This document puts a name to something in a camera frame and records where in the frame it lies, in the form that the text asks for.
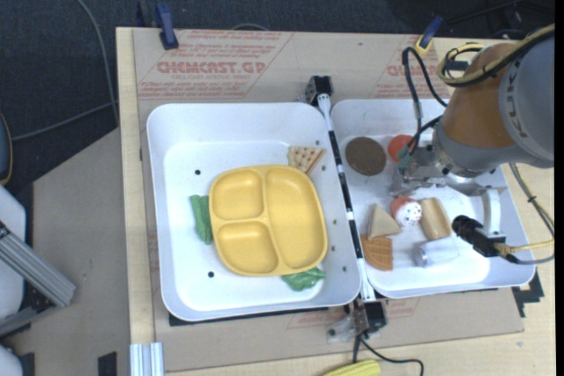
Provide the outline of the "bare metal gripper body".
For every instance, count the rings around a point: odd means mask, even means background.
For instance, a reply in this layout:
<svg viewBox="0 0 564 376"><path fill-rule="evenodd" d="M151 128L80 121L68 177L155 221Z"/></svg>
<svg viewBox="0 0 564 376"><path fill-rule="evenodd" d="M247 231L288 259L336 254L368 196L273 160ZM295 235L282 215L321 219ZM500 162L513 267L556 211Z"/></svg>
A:
<svg viewBox="0 0 564 376"><path fill-rule="evenodd" d="M457 165L440 147L428 144L411 148L406 145L397 154L397 174L418 182L418 188L453 188L480 190L476 182L479 173Z"/></svg>

